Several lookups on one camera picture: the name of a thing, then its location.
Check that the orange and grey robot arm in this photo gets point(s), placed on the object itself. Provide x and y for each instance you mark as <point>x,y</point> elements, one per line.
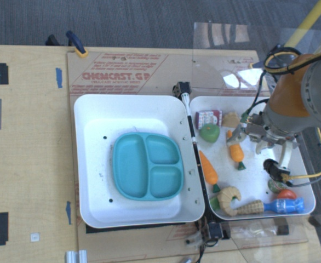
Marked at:
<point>289,97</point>

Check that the white plastic tray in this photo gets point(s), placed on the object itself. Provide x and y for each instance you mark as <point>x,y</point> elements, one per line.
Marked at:
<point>94,160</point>
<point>253,174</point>

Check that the red and white carton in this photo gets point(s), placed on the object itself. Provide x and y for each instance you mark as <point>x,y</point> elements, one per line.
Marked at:
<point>207,118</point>

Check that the beige toy croissant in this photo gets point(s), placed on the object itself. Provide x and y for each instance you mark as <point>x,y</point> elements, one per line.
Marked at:
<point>226,199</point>

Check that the brown cardboard board red print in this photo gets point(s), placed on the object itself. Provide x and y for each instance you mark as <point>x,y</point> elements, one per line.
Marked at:
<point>122,75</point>

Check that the green toy piece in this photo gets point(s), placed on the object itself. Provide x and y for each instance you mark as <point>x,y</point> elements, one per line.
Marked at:
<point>214,203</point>

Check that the beige toy ice cream cone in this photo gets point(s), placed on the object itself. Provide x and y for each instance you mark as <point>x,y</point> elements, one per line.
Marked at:
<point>251,207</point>

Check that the green round toy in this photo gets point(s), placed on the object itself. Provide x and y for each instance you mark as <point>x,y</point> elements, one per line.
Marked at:
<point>275,187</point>

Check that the green toy apple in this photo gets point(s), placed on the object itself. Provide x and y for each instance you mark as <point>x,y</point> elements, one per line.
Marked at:
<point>209,134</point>

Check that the beige toy biscuit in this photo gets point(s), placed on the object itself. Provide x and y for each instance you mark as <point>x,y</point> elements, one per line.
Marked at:
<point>231,120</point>

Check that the blue divided plate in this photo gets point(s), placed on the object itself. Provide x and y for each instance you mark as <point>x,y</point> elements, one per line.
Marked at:
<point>130,166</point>

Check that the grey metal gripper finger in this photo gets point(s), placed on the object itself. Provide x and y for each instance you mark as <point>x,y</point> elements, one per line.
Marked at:
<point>262,147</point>
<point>238,134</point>

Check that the black cylinder on white bracket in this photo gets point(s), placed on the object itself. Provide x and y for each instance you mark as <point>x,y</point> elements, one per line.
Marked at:
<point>275,170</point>

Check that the long orange carrot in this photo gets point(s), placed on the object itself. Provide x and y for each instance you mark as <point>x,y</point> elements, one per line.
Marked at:
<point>209,170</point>

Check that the red toy tomato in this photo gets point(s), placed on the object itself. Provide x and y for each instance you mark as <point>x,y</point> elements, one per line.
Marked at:
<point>286,194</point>

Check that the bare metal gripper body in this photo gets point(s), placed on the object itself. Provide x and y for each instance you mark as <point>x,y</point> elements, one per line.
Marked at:
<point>259,131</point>

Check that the short orange carrot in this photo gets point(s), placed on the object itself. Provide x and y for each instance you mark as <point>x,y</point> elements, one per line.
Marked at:
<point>236,152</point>

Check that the blue plastic bottle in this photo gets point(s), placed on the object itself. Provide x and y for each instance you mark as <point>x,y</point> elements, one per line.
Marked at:
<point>283,205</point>

